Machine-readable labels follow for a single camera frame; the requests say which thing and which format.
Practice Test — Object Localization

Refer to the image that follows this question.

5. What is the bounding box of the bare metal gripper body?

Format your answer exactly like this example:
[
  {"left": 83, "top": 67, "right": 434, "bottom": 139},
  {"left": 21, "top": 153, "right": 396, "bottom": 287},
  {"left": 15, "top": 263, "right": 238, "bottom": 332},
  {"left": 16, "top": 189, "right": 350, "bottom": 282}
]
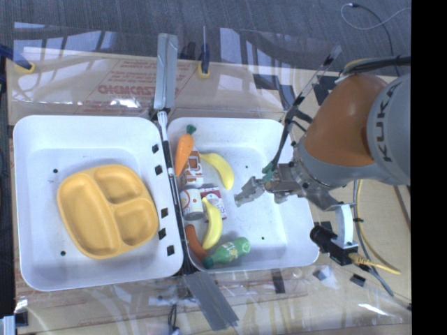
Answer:
[{"left": 262, "top": 163, "right": 309, "bottom": 204}]

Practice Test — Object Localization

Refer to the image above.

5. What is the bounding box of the red and white can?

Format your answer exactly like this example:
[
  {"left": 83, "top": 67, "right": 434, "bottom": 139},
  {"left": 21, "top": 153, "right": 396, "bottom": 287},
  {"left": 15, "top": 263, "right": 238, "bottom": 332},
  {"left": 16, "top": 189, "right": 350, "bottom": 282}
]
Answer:
[{"left": 199, "top": 186, "right": 228, "bottom": 221}]

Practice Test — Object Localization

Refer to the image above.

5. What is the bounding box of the white plastic tray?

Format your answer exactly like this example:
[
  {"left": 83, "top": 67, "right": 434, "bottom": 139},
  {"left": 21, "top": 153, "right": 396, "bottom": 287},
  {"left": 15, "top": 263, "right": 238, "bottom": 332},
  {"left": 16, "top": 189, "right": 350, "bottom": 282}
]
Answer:
[
  {"left": 13, "top": 114, "right": 185, "bottom": 292},
  {"left": 166, "top": 117, "right": 321, "bottom": 274}
]

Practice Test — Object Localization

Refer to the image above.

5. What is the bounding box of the yellow banana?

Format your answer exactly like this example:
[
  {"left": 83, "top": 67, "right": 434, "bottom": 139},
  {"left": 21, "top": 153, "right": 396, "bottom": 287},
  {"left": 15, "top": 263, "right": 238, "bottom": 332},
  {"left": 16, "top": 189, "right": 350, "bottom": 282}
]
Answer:
[
  {"left": 198, "top": 151, "right": 235, "bottom": 191},
  {"left": 200, "top": 196, "right": 224, "bottom": 251}
]

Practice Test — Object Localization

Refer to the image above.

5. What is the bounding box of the green bottle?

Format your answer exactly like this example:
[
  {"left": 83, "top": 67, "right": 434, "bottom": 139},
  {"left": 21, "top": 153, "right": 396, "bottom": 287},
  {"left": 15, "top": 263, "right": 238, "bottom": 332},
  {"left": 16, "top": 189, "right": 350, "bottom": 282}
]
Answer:
[{"left": 201, "top": 236, "right": 252, "bottom": 270}]

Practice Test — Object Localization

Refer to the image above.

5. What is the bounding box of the white and orange can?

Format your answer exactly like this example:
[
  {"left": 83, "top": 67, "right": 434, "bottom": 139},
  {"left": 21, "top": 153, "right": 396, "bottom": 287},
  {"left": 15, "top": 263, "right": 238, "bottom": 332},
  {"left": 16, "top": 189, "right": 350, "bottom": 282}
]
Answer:
[{"left": 178, "top": 187, "right": 206, "bottom": 222}]

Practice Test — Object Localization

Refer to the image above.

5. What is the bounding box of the white and orange carton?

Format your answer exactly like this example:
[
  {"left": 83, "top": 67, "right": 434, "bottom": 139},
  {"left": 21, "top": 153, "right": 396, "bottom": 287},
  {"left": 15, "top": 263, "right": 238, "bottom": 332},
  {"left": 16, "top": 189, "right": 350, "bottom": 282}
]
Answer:
[{"left": 179, "top": 149, "right": 205, "bottom": 189}]

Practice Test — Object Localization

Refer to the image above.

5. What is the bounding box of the brown sausage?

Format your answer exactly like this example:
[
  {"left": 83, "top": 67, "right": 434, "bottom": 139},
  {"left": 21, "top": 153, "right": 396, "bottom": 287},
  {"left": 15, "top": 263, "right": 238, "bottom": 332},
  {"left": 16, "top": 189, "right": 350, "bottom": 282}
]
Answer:
[{"left": 184, "top": 223, "right": 210, "bottom": 262}]

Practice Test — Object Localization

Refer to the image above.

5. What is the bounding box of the orange carrot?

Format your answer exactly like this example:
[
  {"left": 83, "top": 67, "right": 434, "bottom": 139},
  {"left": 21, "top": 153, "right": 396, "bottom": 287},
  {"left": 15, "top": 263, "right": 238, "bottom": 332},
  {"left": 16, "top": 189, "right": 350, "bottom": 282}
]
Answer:
[{"left": 173, "top": 124, "right": 198, "bottom": 178}]

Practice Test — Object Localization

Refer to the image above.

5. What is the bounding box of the yellow divided plate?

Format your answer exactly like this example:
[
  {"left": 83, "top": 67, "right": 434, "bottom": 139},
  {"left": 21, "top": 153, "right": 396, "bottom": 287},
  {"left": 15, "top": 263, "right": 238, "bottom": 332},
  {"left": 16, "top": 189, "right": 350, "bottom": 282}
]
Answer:
[{"left": 56, "top": 163, "right": 160, "bottom": 260}]

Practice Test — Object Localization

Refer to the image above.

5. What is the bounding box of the brown cardboard board red print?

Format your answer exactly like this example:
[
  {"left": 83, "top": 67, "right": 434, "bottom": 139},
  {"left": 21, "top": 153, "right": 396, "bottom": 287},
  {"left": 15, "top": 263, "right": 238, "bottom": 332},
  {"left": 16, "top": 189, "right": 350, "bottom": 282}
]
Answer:
[{"left": 5, "top": 57, "right": 317, "bottom": 334}]

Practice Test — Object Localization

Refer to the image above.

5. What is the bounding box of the black cylinder on white bracket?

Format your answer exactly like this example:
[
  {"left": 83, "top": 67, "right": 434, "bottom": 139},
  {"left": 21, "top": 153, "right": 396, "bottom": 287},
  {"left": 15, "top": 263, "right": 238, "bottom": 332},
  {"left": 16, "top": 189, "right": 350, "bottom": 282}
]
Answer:
[{"left": 309, "top": 203, "right": 360, "bottom": 267}]

